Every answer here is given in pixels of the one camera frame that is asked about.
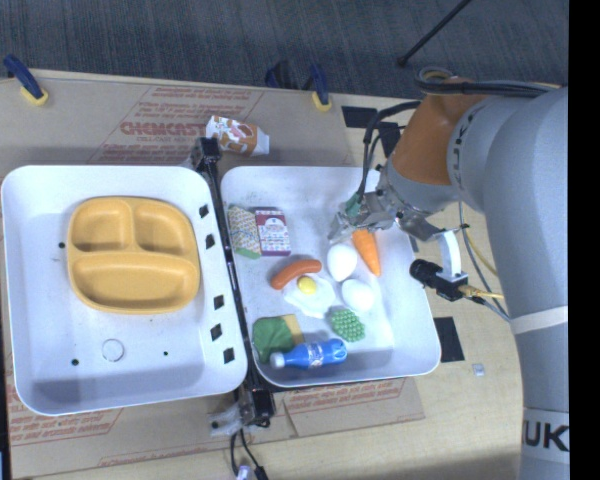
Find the white tray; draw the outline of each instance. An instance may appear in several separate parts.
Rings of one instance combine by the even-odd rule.
[[[121,315],[78,299],[59,244],[67,239],[73,210],[98,196],[161,199],[187,215],[202,270],[191,303],[173,313]],[[197,173],[182,167],[21,167],[2,184],[2,212],[15,386],[30,409],[61,415],[164,402],[226,393],[244,380],[246,352],[231,282],[211,194]],[[208,236],[215,242],[209,249]],[[103,357],[109,339],[124,347],[118,361]]]
[[[230,205],[280,208],[286,215],[292,255],[321,260],[324,272],[331,221],[338,205],[358,188],[361,175],[361,169],[351,167],[237,167],[225,174],[221,191],[225,210]],[[377,180],[378,173],[371,171],[368,188],[373,189]],[[373,308],[361,317],[366,337],[347,344],[349,354],[340,365],[274,370],[257,361],[267,381],[295,388],[423,375],[437,367],[440,342],[425,291],[409,274],[415,259],[409,238],[397,227],[376,237],[382,275],[376,278],[362,262],[353,274],[369,283],[376,295]],[[335,337],[326,320],[306,316],[269,286],[271,276],[288,258],[234,257],[250,333],[259,318],[295,314],[306,341]],[[334,304],[343,304],[339,293]]]

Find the yellow divided plate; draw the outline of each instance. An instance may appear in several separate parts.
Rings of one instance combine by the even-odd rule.
[[[200,286],[191,222],[157,199],[98,197],[80,204],[69,223],[67,258],[73,290],[102,311],[176,311]]]

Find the carrot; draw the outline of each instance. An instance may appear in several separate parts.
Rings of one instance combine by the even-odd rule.
[[[368,229],[356,229],[351,235],[353,245],[355,246],[358,254],[365,262],[369,270],[379,276],[381,273],[380,269],[380,256],[378,255],[378,245],[376,244],[376,237],[373,236]]]
[[[318,260],[298,260],[284,267],[271,279],[271,287],[282,290],[293,278],[302,274],[315,274],[322,270],[322,263]]]

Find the egg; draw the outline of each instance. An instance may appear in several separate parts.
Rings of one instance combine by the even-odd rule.
[[[358,313],[369,311],[375,302],[371,286],[359,279],[347,279],[342,283],[342,300]]]
[[[305,274],[292,280],[282,289],[282,297],[305,315],[324,318],[336,300],[331,283],[314,274]]]
[[[353,274],[358,264],[358,253],[347,244],[335,244],[327,253],[327,269],[337,282]]]

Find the egg yolk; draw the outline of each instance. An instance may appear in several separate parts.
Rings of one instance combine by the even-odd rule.
[[[317,290],[316,282],[308,276],[301,276],[298,279],[298,290],[305,295],[313,295]]]

